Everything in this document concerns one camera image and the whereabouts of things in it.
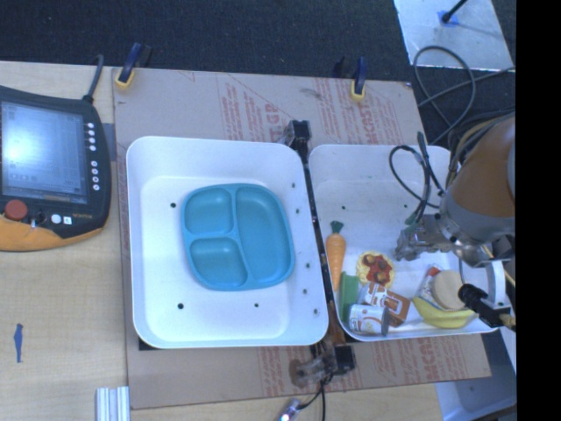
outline cardboard sheet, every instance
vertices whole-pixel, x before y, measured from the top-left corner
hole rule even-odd
[[[137,69],[127,89],[114,86],[121,214],[127,367],[131,407],[156,408],[316,391],[299,388],[293,360],[306,346],[156,350],[139,340],[131,314],[131,257],[125,155],[146,135],[276,142],[290,120],[308,120],[310,150],[322,144],[415,144],[423,130],[404,82],[366,82],[350,99],[351,80]],[[479,334],[352,343],[357,367],[327,391],[371,389],[488,377]]]

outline orange carrot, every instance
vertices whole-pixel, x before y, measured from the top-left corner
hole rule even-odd
[[[330,224],[332,233],[325,240],[325,253],[327,254],[327,264],[331,273],[331,285],[333,286],[333,291],[337,291],[341,281],[343,258],[347,243],[340,233],[343,223],[332,221]]]

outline touch screen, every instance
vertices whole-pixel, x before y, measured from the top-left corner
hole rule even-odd
[[[0,124],[4,195],[88,203],[81,115],[4,101]]]

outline wooden table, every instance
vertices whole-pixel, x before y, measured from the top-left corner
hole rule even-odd
[[[46,96],[81,98],[95,66],[0,62],[0,84]],[[94,105],[114,123],[110,68]],[[117,173],[105,229],[73,246],[32,253],[0,252],[0,419],[93,420],[96,389],[127,385]],[[14,344],[23,326],[21,361]],[[287,398],[133,410],[131,419],[274,420]],[[327,420],[442,419],[433,384],[333,392]],[[298,415],[320,420],[321,398]]]

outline emergency stop button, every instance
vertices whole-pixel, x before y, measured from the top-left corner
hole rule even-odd
[[[21,200],[10,200],[4,208],[4,216],[13,221],[20,221],[27,212],[27,204]]]

